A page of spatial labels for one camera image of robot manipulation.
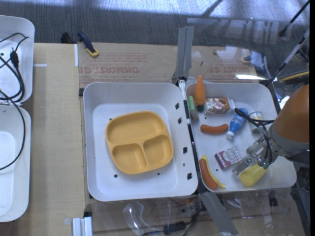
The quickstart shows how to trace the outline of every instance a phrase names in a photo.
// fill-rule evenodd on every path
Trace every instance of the tray hinge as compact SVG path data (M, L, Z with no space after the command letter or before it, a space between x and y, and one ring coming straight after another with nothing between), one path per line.
M21 106L22 104L20 102L15 102L17 106ZM0 102L0 106L14 106L12 102Z

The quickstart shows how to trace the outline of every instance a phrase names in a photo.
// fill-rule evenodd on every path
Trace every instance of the small box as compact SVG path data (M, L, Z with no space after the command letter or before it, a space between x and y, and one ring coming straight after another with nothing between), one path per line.
M233 100L227 97L207 98L205 102L206 115L225 114L234 110Z
M215 158L222 170L242 160L242 156L236 146L216 153Z

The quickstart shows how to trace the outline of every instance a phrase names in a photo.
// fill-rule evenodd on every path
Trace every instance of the red packet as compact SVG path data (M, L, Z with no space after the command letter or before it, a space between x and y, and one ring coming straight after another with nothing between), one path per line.
M242 160L242 156L236 146L216 153L215 158L222 170Z

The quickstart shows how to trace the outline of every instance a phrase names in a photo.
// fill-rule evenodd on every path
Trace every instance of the blue bottle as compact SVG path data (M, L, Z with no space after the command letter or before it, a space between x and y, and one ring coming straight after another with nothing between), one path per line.
M248 115L248 112L246 109L244 108L240 108L240 110L242 110L246 115ZM240 130L245 122L245 118L235 114L233 119L230 122L230 127L229 127L229 131L226 133L226 138L232 140L234 138L235 132Z

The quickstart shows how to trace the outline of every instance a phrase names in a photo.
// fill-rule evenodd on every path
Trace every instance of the white tray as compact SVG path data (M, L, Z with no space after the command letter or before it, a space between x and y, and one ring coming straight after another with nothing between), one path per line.
M196 83L187 86L186 95L194 96ZM253 111L261 111L264 119L275 119L277 111L267 87L258 83L206 83L206 97L228 97L235 102L235 107L244 107L249 113ZM245 156L246 148L255 142L260 135L253 134L250 130L249 123L246 122L242 130L235 134L233 140L226 138L226 134L210 135L200 131L200 126L206 124L209 126L218 126L230 123L234 116L234 112L227 114L207 115L199 114L199 120L192 120L192 132L196 144L198 158L202 155L208 157L209 168L212 173L224 184L226 188L212 190L213 192L234 192L248 191L270 188L286 188L291 187L296 182L296 171L291 161L279 156L276 161L269 167L267 173L252 187L244 186L238 178L232 174L235 165L231 165L226 169L221 169L214 155L217 152L236 146L240 153Z
M32 94L34 25L27 19L0 15L0 40L14 33L28 38L23 42L21 35L15 35L0 42L0 55L9 60L12 48L19 56L19 67L25 84L25 94L20 102ZM6 66L0 68L0 88L7 95L19 89L19 83ZM29 204L31 168L31 118L29 113L19 107L26 122L24 149L18 160L0 171L0 222L13 221L26 211ZM0 106L0 168L10 163L19 153L23 138L23 122L14 106Z
M3 40L17 32L28 37L18 46L17 49L20 72L25 84L25 94L21 100L21 102L23 102L32 94L35 28L32 22L25 18L0 15L0 40ZM22 39L23 37L18 34L6 41L0 42L1 57L5 60L9 60L12 48L15 49ZM13 95L19 89L17 79L12 75L12 72L7 67L0 68L0 88L7 95Z
M83 93L87 180L99 201L188 196L198 179L179 88L170 83L92 83ZM165 122L174 147L172 161L146 173L128 175L114 164L105 140L111 118L153 111Z
M26 123L24 149L19 159L0 171L0 222L13 221L26 211L29 204L31 117L20 108ZM10 163L22 144L23 123L15 107L0 106L0 167Z

